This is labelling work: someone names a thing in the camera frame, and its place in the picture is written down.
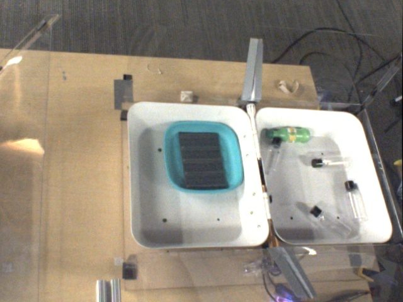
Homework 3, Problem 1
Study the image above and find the thin black and white rod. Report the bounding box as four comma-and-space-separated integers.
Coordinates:
246, 103, 274, 226

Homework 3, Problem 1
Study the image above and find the clear plastic bottle black cap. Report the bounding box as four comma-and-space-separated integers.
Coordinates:
266, 137, 281, 175
310, 157, 350, 169
344, 180, 368, 222
309, 205, 352, 237

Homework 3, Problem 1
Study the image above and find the black ribbed block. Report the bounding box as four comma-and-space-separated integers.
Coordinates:
178, 131, 229, 190

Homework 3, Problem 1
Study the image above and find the green plastic bottle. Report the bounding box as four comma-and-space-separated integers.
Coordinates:
263, 126, 311, 144

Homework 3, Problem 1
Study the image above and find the pale wood board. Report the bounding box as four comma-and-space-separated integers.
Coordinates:
0, 48, 383, 302

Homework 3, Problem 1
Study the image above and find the white plastic tray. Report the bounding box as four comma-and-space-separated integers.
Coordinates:
255, 106, 394, 245
127, 101, 270, 249

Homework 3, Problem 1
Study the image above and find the teal plastic bowl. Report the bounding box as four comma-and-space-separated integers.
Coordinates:
163, 120, 245, 194

